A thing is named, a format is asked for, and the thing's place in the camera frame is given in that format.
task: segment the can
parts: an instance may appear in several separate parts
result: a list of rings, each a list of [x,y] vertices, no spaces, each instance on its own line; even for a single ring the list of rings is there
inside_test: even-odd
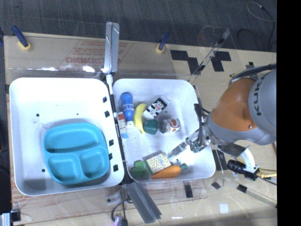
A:
[[[178,131],[181,128],[179,119],[162,120],[159,124],[159,129],[162,133]]]

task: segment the black cable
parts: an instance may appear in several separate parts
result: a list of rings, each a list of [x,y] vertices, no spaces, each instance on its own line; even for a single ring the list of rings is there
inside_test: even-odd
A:
[[[205,110],[204,108],[202,108],[202,110],[203,110],[203,111],[205,111],[207,114],[209,114],[209,113],[210,113],[210,111],[208,111],[208,110]]]
[[[277,183],[272,182],[272,181],[271,181],[270,179],[268,179],[268,178],[261,178],[261,179],[264,180],[264,181],[266,181],[266,182],[268,182],[268,183],[271,183],[271,184],[277,186]]]
[[[198,116],[198,124],[199,124],[199,130],[198,130],[198,138],[197,138],[197,142],[198,144],[202,144],[202,140],[203,140],[203,123],[202,123],[202,107],[200,104],[194,104],[194,109],[197,113]]]
[[[250,3],[254,3],[254,4],[256,4],[257,6],[259,6],[260,9],[262,9],[263,11],[265,11],[265,12],[269,15],[269,17],[271,18],[271,20],[266,20],[266,19],[262,19],[262,18],[260,18],[260,17],[255,16],[255,15],[249,10],[249,8],[248,8],[248,11],[251,13],[251,15],[253,15],[254,17],[256,17],[256,18],[258,18],[258,19],[260,19],[260,20],[267,21],[267,22],[272,22],[272,23],[273,23],[273,28],[272,28],[272,31],[271,31],[271,33],[270,33],[270,35],[269,35],[269,39],[268,39],[268,43],[267,43],[266,49],[265,49],[265,47],[264,47],[264,45],[263,45],[261,39],[258,37],[258,35],[255,34],[255,33],[253,33],[252,31],[250,31],[250,30],[248,30],[248,29],[240,29],[240,30],[237,32],[236,38],[237,38],[237,41],[238,41],[238,45],[239,45],[240,49],[242,49],[241,44],[239,43],[239,39],[238,39],[240,33],[241,33],[241,32],[249,32],[249,33],[252,34],[254,37],[256,37],[257,40],[260,42],[260,44],[262,45],[262,50],[263,50],[263,51],[266,50],[267,52],[270,52],[270,51],[271,51],[271,46],[272,46],[274,43],[277,43],[276,41],[274,41],[274,42],[271,43],[271,39],[272,39],[274,30],[275,30],[275,22],[276,22],[276,20],[273,19],[272,15],[271,15],[271,14],[268,12],[268,10],[266,10],[262,5],[260,5],[260,4],[256,3],[256,2],[250,2]]]
[[[250,69],[246,69],[242,72],[236,73],[236,74],[232,74],[231,77],[232,79],[238,79],[238,78],[242,78],[242,77],[246,77],[246,76],[251,76],[266,70],[274,70],[276,69],[277,64],[273,63],[273,64],[269,64],[269,65],[263,65],[263,66],[259,66],[259,67],[255,67],[255,68],[250,68]]]
[[[120,203],[118,203],[112,210],[111,212],[111,219],[113,220],[113,222],[115,222],[115,217],[114,217],[114,212],[116,210],[116,208],[120,205],[120,204],[123,204],[123,213],[124,213],[124,217],[126,219],[126,215],[125,215],[125,209],[124,209],[124,202],[127,201],[127,200],[130,200],[129,197],[127,197],[125,200],[121,201]]]

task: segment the cable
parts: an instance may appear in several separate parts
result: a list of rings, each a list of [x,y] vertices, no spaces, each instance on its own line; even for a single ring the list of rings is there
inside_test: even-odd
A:
[[[270,17],[270,20],[268,20],[268,19],[263,19],[263,18],[261,18],[261,17],[256,16],[255,14],[253,14],[253,13],[251,12],[250,8],[249,8],[249,4],[255,4],[255,5],[257,5],[260,9],[262,9],[263,11],[265,11],[265,12],[268,14],[268,16]],[[271,31],[271,33],[270,33],[270,36],[269,36],[269,39],[268,39],[268,43],[267,43],[267,47],[266,47],[266,51],[271,51],[272,45],[277,43],[276,41],[274,41],[274,42],[271,43],[271,39],[272,39],[274,30],[275,30],[275,22],[277,22],[277,20],[274,20],[273,17],[272,17],[272,15],[268,12],[268,10],[266,10],[265,7],[263,7],[262,5],[258,4],[257,2],[249,2],[249,3],[247,3],[247,9],[248,9],[248,12],[249,12],[252,16],[254,16],[254,17],[256,17],[256,18],[258,18],[258,19],[260,19],[260,20],[262,20],[262,21],[265,21],[265,22],[272,22],[272,23],[273,23],[273,28],[272,28],[272,31]],[[251,31],[248,30],[248,29],[240,29],[240,30],[237,32],[236,38],[237,38],[238,45],[239,45],[240,49],[242,49],[242,47],[241,47],[241,45],[240,45],[240,43],[239,43],[238,37],[239,37],[239,35],[240,35],[241,32],[249,32],[250,34],[252,34],[254,37],[257,38],[257,40],[258,40],[258,41],[260,42],[260,44],[262,45],[262,50],[263,50],[263,51],[265,50],[264,45],[263,45],[261,39],[258,37],[258,35],[255,34],[255,33],[253,33],[253,32],[251,32]]]
[[[198,145],[201,145],[203,140],[202,105],[194,104],[194,110],[197,113],[199,123],[198,138],[196,141],[198,142]]]
[[[266,182],[268,182],[268,183],[271,183],[272,185],[277,186],[277,183],[271,182],[272,178],[260,178],[260,179],[262,179],[262,180],[264,180],[264,181],[266,181]]]
[[[264,169],[264,168],[260,168],[261,171],[272,171],[272,172],[277,172],[277,170],[272,170],[272,169]]]
[[[263,18],[261,18],[261,17],[258,17],[258,16],[256,16],[256,15],[254,15],[251,11],[250,11],[250,9],[249,9],[249,4],[256,4],[257,6],[259,6],[261,9],[263,9],[263,10],[265,10],[266,12],[267,12],[267,10],[262,6],[262,5],[260,5],[260,4],[258,4],[257,2],[249,2],[247,5],[246,5],[246,7],[247,7],[247,9],[248,9],[248,11],[249,11],[249,13],[252,15],[252,16],[254,16],[254,17],[256,17],[256,18],[258,18],[258,19],[260,19],[260,20],[262,20],[262,21],[266,21],[266,22],[277,22],[277,20],[273,20],[273,18],[271,18],[271,20],[267,20],[267,19],[263,19]]]
[[[250,68],[246,70],[242,70],[236,73],[233,73],[230,75],[231,79],[229,81],[229,86],[236,80],[243,78],[243,77],[248,77],[254,74],[258,74],[260,72],[266,71],[266,70],[274,70],[277,68],[277,64],[269,64],[269,65],[264,65],[264,66],[259,66],[255,68]]]
[[[208,111],[208,110],[206,110],[206,109],[204,109],[204,108],[202,108],[202,111],[205,111],[207,114],[209,114],[210,113],[210,111]]]
[[[264,173],[262,171],[259,171],[256,173],[256,175],[261,178],[270,178],[277,176],[277,173]]]
[[[124,219],[126,219],[126,213],[125,213],[125,208],[124,208],[124,202],[130,200],[129,197],[127,197],[125,200],[121,201],[120,203],[118,203],[112,210],[111,212],[111,219],[113,220],[113,222],[115,222],[115,217],[114,217],[114,212],[116,210],[116,208],[120,205],[123,204],[123,213],[124,213]]]

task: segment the blue clamp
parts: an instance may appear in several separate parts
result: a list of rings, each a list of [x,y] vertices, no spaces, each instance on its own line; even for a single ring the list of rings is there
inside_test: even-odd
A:
[[[164,47],[165,47],[165,44],[167,42],[167,39],[168,39],[168,36],[169,36],[169,33],[167,32],[164,36],[164,38],[161,40],[161,42],[157,45],[156,47],[156,51],[158,53],[162,53],[163,50],[164,50]]]
[[[26,40],[26,38],[24,37],[23,33],[21,32],[21,30],[16,26],[13,25],[11,26],[11,30],[13,31],[13,33],[17,36],[17,38],[19,39],[18,44],[20,45],[20,47],[23,50],[29,50],[29,48],[31,47],[31,45],[29,44],[29,42]]]

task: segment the banana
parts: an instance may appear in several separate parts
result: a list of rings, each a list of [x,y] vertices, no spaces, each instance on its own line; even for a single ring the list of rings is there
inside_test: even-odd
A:
[[[133,116],[133,121],[134,121],[134,126],[137,127],[142,134],[145,133],[143,130],[143,123],[142,123],[142,114],[146,109],[146,104],[142,103],[139,104],[134,111],[134,116]]]

